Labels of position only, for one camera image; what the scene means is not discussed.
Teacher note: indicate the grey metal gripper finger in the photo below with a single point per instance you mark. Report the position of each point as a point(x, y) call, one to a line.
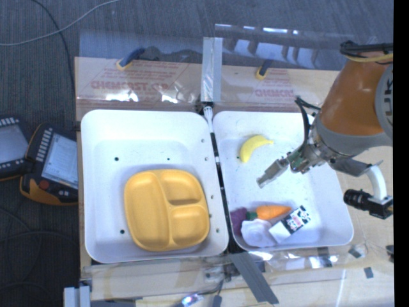
point(277, 173)
point(273, 168)

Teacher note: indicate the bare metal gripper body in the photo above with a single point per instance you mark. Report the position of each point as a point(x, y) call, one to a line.
point(322, 158)

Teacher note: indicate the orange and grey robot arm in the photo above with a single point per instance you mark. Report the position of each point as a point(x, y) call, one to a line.
point(351, 94)

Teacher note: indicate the yellow banana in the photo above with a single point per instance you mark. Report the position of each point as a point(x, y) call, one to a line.
point(249, 146)

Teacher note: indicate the orange carrot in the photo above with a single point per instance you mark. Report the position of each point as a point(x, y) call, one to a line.
point(271, 212)

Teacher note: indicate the white plastic tray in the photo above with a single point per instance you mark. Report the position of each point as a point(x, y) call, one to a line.
point(105, 187)
point(319, 203)

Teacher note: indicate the white milk carton cow print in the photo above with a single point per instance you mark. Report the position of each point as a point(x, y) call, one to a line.
point(290, 224)

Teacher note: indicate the purple grapes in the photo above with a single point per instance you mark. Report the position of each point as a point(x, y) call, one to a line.
point(237, 219)

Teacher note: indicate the white round lumpy object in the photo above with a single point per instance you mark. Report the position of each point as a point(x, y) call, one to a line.
point(255, 233)

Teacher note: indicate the brown cardboard board red print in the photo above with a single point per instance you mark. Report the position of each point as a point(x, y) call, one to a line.
point(306, 82)

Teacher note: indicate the yellow divided plate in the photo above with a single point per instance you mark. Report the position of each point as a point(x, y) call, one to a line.
point(150, 203)

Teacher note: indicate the black cylinder on white bracket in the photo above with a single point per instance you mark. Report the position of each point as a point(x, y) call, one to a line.
point(377, 184)

